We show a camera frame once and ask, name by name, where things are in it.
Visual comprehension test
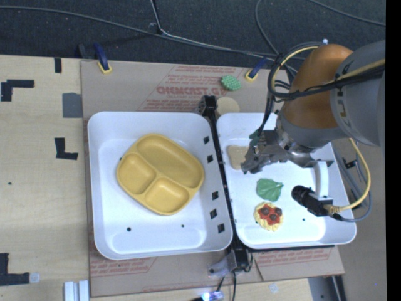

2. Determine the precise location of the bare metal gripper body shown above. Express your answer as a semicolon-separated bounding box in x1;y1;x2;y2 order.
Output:
254;130;318;168

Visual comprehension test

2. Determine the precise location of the tan bread slice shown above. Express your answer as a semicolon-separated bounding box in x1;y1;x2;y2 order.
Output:
226;145;251;171

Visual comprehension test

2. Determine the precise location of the green lettuce leaf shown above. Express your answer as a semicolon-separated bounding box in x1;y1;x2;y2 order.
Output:
255;177;284;203

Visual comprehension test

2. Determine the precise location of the thin black rod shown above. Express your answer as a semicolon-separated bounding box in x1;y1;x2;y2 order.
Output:
207;111;242;253

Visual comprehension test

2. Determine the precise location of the spaghetti with meatballs toy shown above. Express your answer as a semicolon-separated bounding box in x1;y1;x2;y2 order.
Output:
253;201;284;233

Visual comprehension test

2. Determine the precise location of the tan round flat disc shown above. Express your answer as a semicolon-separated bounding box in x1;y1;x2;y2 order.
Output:
216;97;241;114

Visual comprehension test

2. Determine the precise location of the white plastic tray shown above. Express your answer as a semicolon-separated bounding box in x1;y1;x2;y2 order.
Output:
86;110;234;261
216;112;358;250

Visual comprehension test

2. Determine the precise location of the green waffle biscuit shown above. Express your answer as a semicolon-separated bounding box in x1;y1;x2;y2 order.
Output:
220;75;243;92

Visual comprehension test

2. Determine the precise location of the yellow divided plate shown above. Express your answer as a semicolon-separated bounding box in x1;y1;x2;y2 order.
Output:
115;132;206;216

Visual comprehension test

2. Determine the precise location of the brown cardboard board red print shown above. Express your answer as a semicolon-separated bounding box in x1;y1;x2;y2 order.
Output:
80;60;346;298

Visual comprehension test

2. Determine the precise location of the black cylinder on white bracket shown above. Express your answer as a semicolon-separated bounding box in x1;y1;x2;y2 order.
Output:
291;160;335;218

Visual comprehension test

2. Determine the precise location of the black block with thin wires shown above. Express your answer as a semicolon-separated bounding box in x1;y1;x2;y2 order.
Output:
231;247;253;272
199;95;219;117

